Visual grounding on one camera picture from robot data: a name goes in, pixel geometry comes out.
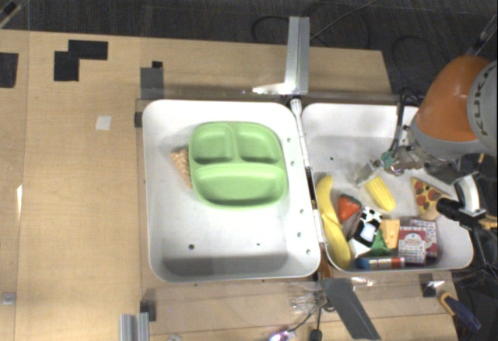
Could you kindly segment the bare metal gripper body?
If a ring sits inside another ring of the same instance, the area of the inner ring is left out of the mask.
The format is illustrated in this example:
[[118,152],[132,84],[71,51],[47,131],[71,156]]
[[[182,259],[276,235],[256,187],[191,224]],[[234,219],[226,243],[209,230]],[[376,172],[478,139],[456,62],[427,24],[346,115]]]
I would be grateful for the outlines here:
[[407,170],[420,169],[424,160],[418,152],[414,146],[410,145],[389,149],[382,154],[382,166],[386,172],[395,176],[401,176]]

